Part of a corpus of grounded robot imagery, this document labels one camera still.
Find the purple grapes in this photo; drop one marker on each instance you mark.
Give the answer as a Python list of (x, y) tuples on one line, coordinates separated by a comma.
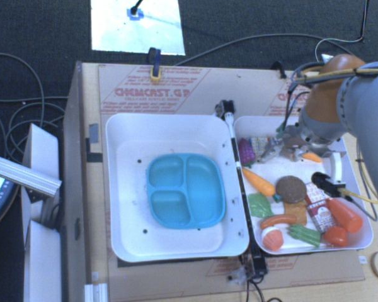
[(246, 152)]

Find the orange sausage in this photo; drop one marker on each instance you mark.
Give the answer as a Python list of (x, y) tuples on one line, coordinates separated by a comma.
[(277, 221)]

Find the black cylinder on white bracket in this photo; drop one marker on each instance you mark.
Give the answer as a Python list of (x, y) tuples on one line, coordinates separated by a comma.
[(327, 182)]

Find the small teal block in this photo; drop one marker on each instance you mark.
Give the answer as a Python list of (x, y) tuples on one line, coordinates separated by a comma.
[(277, 197)]

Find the orange bottle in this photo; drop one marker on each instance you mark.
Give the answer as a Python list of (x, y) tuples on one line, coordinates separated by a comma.
[(346, 215)]

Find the blue divided plate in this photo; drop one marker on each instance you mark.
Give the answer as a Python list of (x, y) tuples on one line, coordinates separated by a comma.
[(186, 190)]

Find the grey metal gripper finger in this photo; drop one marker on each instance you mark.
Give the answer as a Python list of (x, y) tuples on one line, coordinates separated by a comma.
[(292, 156), (270, 153)]

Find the brown bread slice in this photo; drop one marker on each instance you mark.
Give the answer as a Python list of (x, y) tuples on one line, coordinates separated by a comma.
[(297, 214)]

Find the orange and white cupcake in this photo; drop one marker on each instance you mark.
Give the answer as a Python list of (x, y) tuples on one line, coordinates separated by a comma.
[(272, 239)]

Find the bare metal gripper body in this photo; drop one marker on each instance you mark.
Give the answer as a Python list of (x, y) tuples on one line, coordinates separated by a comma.
[(308, 142)]

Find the orange tomato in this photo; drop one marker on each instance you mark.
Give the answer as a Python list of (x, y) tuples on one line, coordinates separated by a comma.
[(336, 236)]

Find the green asparagus bunch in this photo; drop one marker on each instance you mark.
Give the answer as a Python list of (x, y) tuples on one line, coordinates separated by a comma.
[(305, 234)]

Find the colourful printed packet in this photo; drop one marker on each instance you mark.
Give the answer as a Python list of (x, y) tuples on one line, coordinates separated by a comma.
[(260, 143)]

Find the red and white carton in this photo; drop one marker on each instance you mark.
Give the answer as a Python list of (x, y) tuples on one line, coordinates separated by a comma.
[(321, 214)]

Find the green lettuce leaf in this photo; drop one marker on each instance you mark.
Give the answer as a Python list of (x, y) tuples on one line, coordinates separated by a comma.
[(260, 204)]

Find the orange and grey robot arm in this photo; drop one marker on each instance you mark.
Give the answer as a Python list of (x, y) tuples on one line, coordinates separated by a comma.
[(362, 105)]

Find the white plastic tray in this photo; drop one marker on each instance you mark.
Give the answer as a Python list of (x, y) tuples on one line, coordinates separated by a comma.
[(302, 168), (129, 175)]

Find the thin black and white rod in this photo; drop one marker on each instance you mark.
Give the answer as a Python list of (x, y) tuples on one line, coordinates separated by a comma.
[(237, 162)]

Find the brown cardboard board red print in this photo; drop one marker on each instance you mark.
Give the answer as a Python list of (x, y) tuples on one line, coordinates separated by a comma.
[(182, 96)]

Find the small orange carrot piece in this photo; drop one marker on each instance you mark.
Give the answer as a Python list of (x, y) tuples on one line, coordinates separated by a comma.
[(312, 157)]

